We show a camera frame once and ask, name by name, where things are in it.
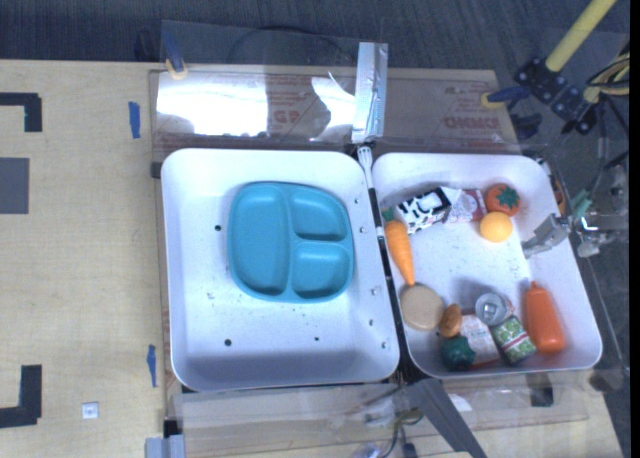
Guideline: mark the silver can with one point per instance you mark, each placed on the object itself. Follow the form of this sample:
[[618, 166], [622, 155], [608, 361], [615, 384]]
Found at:
[[492, 308]]

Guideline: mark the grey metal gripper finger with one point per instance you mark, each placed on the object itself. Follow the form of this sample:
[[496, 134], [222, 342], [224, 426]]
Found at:
[[542, 247], [554, 228]]

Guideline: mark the yellow ball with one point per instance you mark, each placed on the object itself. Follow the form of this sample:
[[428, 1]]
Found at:
[[496, 227]]

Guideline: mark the green and white can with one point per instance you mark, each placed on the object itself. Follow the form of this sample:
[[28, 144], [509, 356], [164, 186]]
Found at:
[[512, 341]]

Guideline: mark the black and white cow carton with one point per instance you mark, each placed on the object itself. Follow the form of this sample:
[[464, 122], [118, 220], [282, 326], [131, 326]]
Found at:
[[422, 211]]

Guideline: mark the orange tomato with green top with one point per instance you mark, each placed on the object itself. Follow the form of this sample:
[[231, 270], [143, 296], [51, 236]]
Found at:
[[502, 200]]

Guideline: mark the orange carrot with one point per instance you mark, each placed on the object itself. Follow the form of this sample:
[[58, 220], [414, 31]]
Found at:
[[400, 246]]

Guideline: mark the orange bottle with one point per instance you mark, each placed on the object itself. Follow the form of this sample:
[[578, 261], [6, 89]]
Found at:
[[544, 321]]

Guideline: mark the white plastic tray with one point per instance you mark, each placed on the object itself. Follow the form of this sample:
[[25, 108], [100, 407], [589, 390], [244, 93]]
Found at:
[[465, 266], [200, 326]]

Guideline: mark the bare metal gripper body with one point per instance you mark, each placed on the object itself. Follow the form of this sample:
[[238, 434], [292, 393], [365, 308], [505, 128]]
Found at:
[[600, 226]]

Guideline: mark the pink and white carton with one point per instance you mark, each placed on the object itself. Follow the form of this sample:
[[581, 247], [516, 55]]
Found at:
[[467, 206]]

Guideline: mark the white and red packet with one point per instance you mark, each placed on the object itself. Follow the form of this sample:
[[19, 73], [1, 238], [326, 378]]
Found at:
[[479, 338]]

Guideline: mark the green broccoli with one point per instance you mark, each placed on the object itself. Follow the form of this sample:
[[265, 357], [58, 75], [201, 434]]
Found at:
[[456, 353]]

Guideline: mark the blue divided plate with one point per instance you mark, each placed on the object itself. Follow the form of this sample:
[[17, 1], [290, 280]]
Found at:
[[260, 241]]

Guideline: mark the brown bread piece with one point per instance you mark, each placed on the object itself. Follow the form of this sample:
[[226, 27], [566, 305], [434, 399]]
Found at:
[[451, 320]]

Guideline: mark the beige round biscuit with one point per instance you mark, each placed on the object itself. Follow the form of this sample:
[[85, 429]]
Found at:
[[421, 307]]

